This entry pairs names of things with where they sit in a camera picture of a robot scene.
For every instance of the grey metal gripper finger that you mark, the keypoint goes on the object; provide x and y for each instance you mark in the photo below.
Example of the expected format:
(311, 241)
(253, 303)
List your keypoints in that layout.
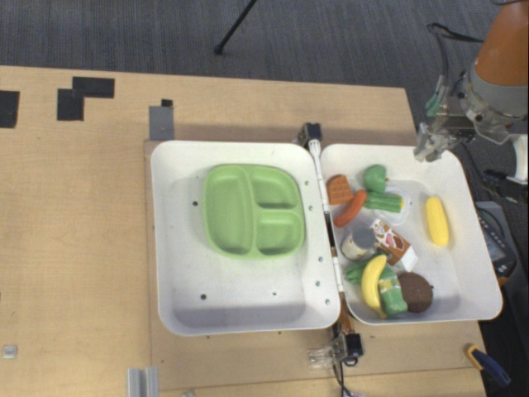
(422, 145)
(439, 145)

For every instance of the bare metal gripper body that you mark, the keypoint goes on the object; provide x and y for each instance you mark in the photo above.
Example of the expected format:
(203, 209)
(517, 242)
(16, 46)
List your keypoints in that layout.
(489, 120)

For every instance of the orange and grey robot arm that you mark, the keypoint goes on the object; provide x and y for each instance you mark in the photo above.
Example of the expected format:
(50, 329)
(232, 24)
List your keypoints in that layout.
(504, 44)

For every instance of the green toy pepper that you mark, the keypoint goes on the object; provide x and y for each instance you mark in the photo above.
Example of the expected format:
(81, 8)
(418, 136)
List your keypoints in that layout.
(374, 177)

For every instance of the green and yellow toy vegetable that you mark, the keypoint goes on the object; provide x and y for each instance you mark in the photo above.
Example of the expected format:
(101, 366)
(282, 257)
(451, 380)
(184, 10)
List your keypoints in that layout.
(382, 202)

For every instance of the yellow toy corn cob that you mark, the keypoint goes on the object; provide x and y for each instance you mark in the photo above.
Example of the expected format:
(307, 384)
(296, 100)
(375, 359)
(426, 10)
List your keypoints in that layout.
(437, 221)

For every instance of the brown toy waffle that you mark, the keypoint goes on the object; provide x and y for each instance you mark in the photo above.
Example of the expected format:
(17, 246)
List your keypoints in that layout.
(338, 188)

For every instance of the orange toy sausage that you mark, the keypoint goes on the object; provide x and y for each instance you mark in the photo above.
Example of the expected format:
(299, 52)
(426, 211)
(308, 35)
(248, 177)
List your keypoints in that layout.
(350, 211)

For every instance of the brown and white milk carton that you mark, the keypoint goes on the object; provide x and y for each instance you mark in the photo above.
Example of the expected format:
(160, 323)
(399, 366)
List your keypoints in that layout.
(392, 240)

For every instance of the thin black and white rod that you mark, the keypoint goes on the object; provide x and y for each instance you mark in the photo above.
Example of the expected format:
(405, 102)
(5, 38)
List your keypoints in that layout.
(319, 172)

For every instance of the small white can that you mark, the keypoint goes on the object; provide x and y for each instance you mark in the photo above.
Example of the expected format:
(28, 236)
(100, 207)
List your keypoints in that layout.
(355, 244)

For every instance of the white plastic tray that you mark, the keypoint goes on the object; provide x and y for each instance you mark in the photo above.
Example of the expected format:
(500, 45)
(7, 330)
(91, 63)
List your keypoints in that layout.
(239, 288)
(463, 271)

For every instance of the green toy broccoli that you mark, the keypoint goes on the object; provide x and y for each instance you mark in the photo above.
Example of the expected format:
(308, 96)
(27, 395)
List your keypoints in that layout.
(354, 272)

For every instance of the yellow banana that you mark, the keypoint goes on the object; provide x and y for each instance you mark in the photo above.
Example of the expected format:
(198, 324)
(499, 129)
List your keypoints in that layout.
(370, 281)

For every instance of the brown round toy fruit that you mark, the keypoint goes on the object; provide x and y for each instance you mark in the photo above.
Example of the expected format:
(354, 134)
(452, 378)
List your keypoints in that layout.
(416, 292)

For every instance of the green packet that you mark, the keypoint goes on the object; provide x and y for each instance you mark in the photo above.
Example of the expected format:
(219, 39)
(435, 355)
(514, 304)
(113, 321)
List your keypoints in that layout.
(392, 296)

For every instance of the green divided plate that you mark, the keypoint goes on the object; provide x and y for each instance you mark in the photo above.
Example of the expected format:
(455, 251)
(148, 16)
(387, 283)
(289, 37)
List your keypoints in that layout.
(227, 209)

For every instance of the black tripod leg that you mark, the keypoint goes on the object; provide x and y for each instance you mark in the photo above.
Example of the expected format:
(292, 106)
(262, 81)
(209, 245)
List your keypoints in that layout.
(244, 15)

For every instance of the black cylinder on white bracket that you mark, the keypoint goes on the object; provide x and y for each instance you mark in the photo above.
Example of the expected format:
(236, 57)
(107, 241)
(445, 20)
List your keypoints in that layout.
(521, 159)

